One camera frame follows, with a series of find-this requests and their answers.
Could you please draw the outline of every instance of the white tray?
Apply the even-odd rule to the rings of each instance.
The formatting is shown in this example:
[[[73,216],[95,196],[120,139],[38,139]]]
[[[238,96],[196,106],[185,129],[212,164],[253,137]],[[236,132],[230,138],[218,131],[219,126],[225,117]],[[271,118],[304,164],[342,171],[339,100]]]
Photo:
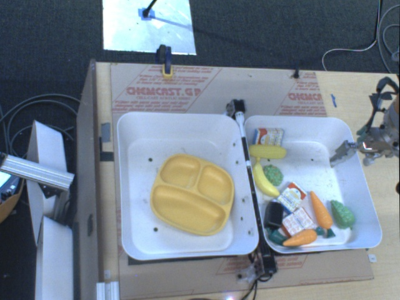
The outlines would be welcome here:
[[[336,237],[326,239],[319,236],[315,242],[303,247],[280,246],[266,237],[275,251],[309,253],[373,248],[380,243],[382,231],[358,155],[334,168],[329,163],[334,150],[344,140],[353,140],[347,124],[331,117],[252,116],[245,123],[249,145],[256,128],[284,129],[282,147],[287,149],[286,157],[269,162],[261,159],[262,165],[272,164],[282,171],[284,179],[278,187],[280,192],[290,182],[295,182],[307,194],[314,191],[329,211],[328,201],[335,199],[344,203],[356,217],[353,229],[343,230],[334,225],[332,230]],[[256,190],[261,216],[264,217],[266,205],[272,198]],[[306,199],[302,206],[316,222],[310,200]]]
[[[217,114],[129,112],[117,122],[121,237],[134,259],[249,254],[258,245],[256,218],[238,125]],[[225,227],[197,236],[158,219],[150,192],[158,169],[173,154],[211,161],[232,177],[235,197]]]

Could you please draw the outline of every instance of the toy banana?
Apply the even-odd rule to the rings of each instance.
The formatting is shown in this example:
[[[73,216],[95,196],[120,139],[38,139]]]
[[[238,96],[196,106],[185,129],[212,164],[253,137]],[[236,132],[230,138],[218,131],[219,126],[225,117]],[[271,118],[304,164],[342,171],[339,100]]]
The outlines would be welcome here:
[[[282,159],[286,155],[286,149],[281,146],[252,144],[249,146],[249,154],[256,158]]]
[[[262,191],[262,193],[274,198],[280,195],[278,189],[276,189],[265,176],[259,157],[256,159],[256,163],[252,167],[252,172],[254,176],[254,182],[256,183],[256,186]]]

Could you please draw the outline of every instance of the gray metal panel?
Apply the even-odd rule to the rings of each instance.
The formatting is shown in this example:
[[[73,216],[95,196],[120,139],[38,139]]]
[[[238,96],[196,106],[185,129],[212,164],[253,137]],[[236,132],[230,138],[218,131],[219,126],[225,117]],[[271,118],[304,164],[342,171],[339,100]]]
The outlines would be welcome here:
[[[80,299],[96,299],[96,283],[102,272],[98,246],[97,168],[99,157],[96,62],[91,61],[77,115],[77,213],[79,226]]]

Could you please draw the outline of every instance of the silver bar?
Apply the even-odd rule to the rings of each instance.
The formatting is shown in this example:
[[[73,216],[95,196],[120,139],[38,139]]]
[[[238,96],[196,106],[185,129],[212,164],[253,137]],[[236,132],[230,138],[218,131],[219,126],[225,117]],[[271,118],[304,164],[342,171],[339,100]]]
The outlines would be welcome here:
[[[74,174],[72,173],[45,167],[39,163],[9,154],[3,155],[0,163],[0,171],[63,191],[69,190],[74,179]]]

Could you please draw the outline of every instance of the table surface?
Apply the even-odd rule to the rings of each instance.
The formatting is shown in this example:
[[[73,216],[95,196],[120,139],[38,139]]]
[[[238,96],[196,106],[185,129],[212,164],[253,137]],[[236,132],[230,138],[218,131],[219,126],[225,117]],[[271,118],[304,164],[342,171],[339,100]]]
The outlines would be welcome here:
[[[98,107],[102,107],[102,101],[108,102],[111,98],[109,64],[97,63]],[[369,95],[375,92],[376,85],[386,74],[366,74],[353,72],[316,72],[318,84],[326,108],[327,116],[342,119],[351,129],[353,138],[356,139],[356,131],[369,119],[372,111]],[[390,76],[396,83],[396,76]],[[333,105],[331,95],[336,98],[336,107]],[[99,123],[110,121],[111,112],[99,110]],[[376,117],[376,123],[380,123],[382,116]],[[400,275],[400,220],[399,220],[399,195],[395,192],[395,186],[399,181],[399,159],[380,158],[368,167],[363,166],[372,200],[376,208],[379,222],[382,227],[382,241],[379,246],[370,249],[369,254],[375,255],[376,262],[371,263],[374,273],[373,280],[339,282],[332,284],[318,284],[310,286],[279,287],[258,289],[256,299],[395,299],[400,293],[398,277]],[[111,164],[102,164],[101,172],[112,172]],[[101,187],[105,190],[113,190],[112,181],[103,181]],[[110,204],[115,205],[112,197],[102,197],[102,216],[104,219],[115,219]],[[115,224],[109,222],[104,227],[107,237],[102,242],[103,261],[105,268],[114,268],[118,271],[118,259],[116,258],[117,239]],[[164,297],[162,299],[241,299],[245,292],[229,292],[229,294],[202,294],[200,296]]]

